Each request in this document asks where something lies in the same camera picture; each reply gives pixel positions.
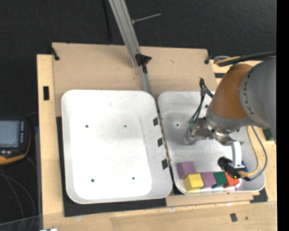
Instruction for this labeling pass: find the purple cube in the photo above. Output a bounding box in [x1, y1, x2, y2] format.
[177, 161, 197, 180]
[201, 171, 217, 187]

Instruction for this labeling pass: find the yellow cube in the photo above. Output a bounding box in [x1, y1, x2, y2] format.
[184, 173, 205, 193]

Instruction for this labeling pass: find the white plastic tray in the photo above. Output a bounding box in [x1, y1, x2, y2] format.
[61, 89, 173, 205]
[157, 91, 266, 196]

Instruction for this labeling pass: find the brown cardboard board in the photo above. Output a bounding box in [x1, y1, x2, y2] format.
[52, 42, 261, 208]

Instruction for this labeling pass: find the orange cube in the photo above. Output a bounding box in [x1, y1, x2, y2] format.
[225, 172, 240, 186]

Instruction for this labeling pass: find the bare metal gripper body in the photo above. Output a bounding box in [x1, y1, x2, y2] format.
[189, 117, 237, 146]

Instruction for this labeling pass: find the black cylinder on white bracket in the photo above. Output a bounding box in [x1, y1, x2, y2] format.
[217, 141, 246, 179]

